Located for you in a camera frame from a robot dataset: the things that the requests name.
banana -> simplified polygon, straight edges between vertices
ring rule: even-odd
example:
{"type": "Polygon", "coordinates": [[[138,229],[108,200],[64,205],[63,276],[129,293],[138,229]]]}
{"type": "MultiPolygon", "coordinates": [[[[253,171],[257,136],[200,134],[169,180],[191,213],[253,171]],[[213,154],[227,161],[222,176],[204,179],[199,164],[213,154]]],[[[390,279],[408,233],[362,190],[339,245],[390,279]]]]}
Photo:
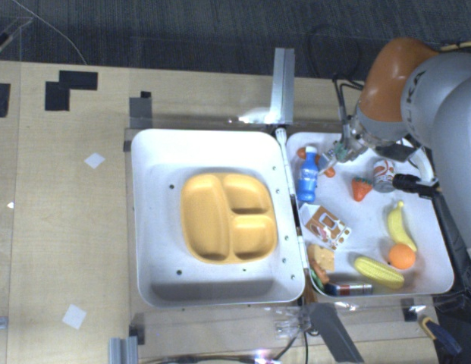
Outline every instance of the banana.
{"type": "Polygon", "coordinates": [[[416,244],[403,228],[402,207],[403,202],[399,201],[397,206],[393,208],[390,213],[388,213],[388,231],[390,232],[390,236],[395,243],[405,244],[409,246],[412,251],[417,252],[416,244]]]}
{"type": "Polygon", "coordinates": [[[360,274],[393,290],[403,286],[404,279],[400,272],[366,256],[356,258],[354,267],[360,274]]]}

yellow plate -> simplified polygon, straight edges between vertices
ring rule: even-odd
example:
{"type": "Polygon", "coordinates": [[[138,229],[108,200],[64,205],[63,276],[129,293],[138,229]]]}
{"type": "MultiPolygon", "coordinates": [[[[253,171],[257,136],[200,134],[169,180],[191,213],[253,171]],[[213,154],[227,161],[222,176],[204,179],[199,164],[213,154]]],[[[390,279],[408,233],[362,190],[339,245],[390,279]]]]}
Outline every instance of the yellow plate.
{"type": "Polygon", "coordinates": [[[181,191],[181,224],[190,252],[208,263],[259,260],[278,241],[267,188],[244,174],[191,177],[181,191]]]}

table surface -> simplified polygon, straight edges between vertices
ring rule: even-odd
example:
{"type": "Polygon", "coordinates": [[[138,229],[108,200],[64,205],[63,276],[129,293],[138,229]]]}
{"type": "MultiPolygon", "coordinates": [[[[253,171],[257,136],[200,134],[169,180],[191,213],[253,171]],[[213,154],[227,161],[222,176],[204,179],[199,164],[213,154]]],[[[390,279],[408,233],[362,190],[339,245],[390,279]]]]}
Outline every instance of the table surface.
{"type": "MultiPolygon", "coordinates": [[[[155,118],[236,119],[268,107],[272,78],[0,61],[0,83],[11,84],[9,114],[0,119],[0,316],[9,317],[0,330],[0,363],[107,363],[109,338],[125,338],[130,324],[129,98],[151,92],[155,118]],[[98,89],[71,90],[70,111],[45,111],[45,82],[58,82],[60,70],[98,72],[98,89]],[[84,162],[93,153],[105,158],[96,169],[84,162]],[[78,330],[62,322],[70,304],[86,312],[78,330]]],[[[298,78],[294,92],[296,119],[337,120],[331,81],[298,78]]],[[[348,103],[355,101],[349,92],[348,103]]],[[[433,343],[403,320],[398,303],[375,300],[343,314],[363,358],[437,362],[433,343]]],[[[419,303],[435,318],[431,298],[419,303]]],[[[210,325],[204,322],[195,340],[219,333],[210,325]]],[[[237,338],[237,330],[227,333],[237,338]]],[[[334,362],[320,337],[309,343],[310,362],[334,362]]],[[[159,355],[176,352],[177,341],[163,344],[159,355]]],[[[303,358],[298,339],[283,361],[303,358]]]]}

orange fruit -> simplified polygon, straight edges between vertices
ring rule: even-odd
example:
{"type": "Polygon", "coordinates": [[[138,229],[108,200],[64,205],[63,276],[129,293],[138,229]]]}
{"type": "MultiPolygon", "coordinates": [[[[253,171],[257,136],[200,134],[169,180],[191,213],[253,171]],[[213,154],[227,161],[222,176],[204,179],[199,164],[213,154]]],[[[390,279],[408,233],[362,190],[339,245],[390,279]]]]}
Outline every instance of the orange fruit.
{"type": "Polygon", "coordinates": [[[416,253],[405,244],[395,244],[388,253],[388,261],[393,267],[404,270],[414,265],[416,253]]]}

blue bottle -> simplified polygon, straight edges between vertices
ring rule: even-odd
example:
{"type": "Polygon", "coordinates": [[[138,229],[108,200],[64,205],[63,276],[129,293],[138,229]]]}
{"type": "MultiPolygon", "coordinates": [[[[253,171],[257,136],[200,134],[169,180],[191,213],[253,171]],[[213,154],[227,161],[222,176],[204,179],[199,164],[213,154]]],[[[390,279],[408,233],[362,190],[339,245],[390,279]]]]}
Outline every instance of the blue bottle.
{"type": "Polygon", "coordinates": [[[306,160],[301,165],[297,179],[297,199],[314,202],[318,183],[318,166],[316,166],[316,148],[306,147],[306,160]]]}

